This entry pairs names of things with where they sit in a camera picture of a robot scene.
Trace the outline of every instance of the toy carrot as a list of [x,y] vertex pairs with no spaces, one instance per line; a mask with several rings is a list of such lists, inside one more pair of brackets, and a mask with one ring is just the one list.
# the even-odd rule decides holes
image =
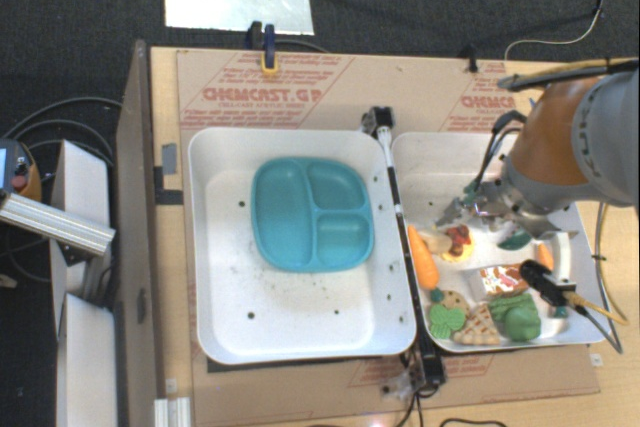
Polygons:
[[547,269],[549,269],[550,271],[553,270],[553,255],[545,244],[538,244],[536,258],[538,262],[544,265]]
[[431,251],[411,224],[407,226],[407,235],[409,236],[409,246],[418,283],[422,288],[435,290],[438,287],[438,281],[440,281],[440,273],[433,261]]

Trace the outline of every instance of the black carpet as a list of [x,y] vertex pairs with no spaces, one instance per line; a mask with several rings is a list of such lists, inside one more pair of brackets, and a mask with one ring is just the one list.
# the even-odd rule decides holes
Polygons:
[[[164,26],[163,0],[0,0],[0,135],[54,101],[98,95],[121,98],[132,44],[240,48],[244,35]],[[571,40],[591,23],[596,0],[311,0],[316,31],[300,38],[338,53],[455,57],[468,44],[478,57],[500,59],[522,38]],[[593,32],[569,46],[527,45],[512,59],[572,61],[638,55],[638,0],[604,0]],[[99,105],[58,117],[91,124],[112,138],[117,113]],[[79,137],[38,130],[27,144]],[[34,152],[43,172],[55,169],[55,146]],[[55,343],[47,285],[22,277],[4,254],[0,273],[19,280],[0,289],[0,424],[54,424]],[[24,235],[12,233],[12,247]],[[16,254],[46,276],[44,248]]]

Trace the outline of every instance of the teal divided plate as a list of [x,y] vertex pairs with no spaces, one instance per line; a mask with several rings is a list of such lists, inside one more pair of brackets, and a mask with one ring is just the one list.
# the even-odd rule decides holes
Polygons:
[[251,221],[260,254],[293,272],[359,265],[373,248],[373,219],[360,176],[340,162],[280,158],[253,178]]

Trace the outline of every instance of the robotic hand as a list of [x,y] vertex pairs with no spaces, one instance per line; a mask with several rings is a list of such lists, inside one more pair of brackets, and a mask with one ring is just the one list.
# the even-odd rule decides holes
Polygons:
[[[637,212],[637,63],[625,61],[601,79],[551,84],[504,157],[501,178],[482,182],[481,171],[476,179],[466,202],[472,213],[545,238],[557,230],[547,216],[575,201],[633,205]],[[515,91],[529,87],[505,83]]]

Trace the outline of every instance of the wooden table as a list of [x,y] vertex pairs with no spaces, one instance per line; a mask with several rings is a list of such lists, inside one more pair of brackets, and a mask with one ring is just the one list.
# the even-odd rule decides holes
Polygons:
[[[151,49],[151,100],[153,111],[154,159],[162,165],[162,146],[166,142],[179,142],[179,101],[177,92],[176,51],[172,48]],[[508,63],[508,70],[526,73],[540,69],[540,63]],[[178,159],[177,172],[165,176],[167,189],[182,189],[182,169]],[[582,204],[580,211],[590,241],[594,238],[597,205]],[[176,248],[185,245],[185,233],[176,226],[184,225],[181,205],[163,205],[157,208],[159,308],[162,319],[163,357],[165,375],[175,378],[176,396],[192,395],[190,365],[189,308],[185,259],[176,257]],[[621,327],[619,334],[625,354],[618,355],[608,343],[591,347],[591,353],[602,366],[597,368],[602,392],[562,399],[501,402],[456,408],[426,409],[427,425],[439,425],[449,417],[471,420],[497,419],[509,427],[530,425],[637,425],[640,417],[640,334],[638,326],[638,218],[631,209],[609,208],[604,225],[602,252],[607,256],[604,264],[607,282],[613,298],[630,320],[630,326]],[[553,376],[549,376],[553,386]],[[402,413],[330,419],[323,422],[304,421],[282,425],[302,427],[308,425],[369,426],[395,425]],[[413,413],[406,424],[417,426],[418,415]]]

